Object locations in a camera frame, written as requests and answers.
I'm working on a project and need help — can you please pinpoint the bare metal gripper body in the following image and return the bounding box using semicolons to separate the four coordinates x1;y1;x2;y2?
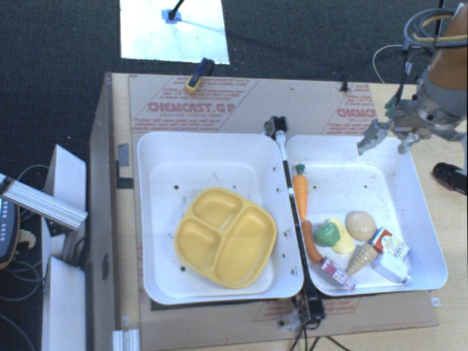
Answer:
387;99;456;139

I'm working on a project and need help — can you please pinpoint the white plastic tray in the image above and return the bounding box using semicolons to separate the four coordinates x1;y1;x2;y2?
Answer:
137;130;305;306
284;134;449;298

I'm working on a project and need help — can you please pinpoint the beige round bread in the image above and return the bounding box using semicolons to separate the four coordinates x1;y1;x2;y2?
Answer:
345;211;377;243

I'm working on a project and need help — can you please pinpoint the orange carrot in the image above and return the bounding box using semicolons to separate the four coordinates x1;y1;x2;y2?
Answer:
292;164;309;221

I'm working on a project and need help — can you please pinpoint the thin black and white rod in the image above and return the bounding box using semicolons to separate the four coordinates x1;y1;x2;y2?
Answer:
276;131;318;300

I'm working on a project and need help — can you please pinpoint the red and white carton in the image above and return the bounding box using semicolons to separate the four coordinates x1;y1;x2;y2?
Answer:
368;227;410;260

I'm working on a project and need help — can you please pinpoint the green bell pepper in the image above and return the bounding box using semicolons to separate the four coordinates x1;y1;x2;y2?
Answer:
313;222;341;248

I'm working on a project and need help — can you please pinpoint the pale yellow banana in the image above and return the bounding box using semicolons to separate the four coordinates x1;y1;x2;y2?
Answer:
327;218;356;254

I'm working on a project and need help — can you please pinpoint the beige ice cream cone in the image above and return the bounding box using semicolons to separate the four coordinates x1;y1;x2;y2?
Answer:
345;243;380;276

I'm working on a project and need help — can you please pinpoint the orange sausage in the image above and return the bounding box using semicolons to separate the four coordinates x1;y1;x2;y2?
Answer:
301;220;325;265

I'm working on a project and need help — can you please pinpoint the pink and white packet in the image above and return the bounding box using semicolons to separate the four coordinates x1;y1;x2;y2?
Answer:
320;257;357;292

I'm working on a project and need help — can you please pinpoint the brown cardboard board red print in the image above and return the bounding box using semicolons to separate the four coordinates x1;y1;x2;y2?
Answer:
128;74;439;347

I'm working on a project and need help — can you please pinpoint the yellow divided plate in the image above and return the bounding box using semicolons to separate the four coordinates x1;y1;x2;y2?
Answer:
173;187;278;290

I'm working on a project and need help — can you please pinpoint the black cylinder on white bracket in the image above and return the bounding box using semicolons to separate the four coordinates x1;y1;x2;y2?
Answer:
431;129;468;197

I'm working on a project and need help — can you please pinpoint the black block with thin wires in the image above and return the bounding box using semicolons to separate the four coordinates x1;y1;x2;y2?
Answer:
263;115;290;137
305;293;326;323

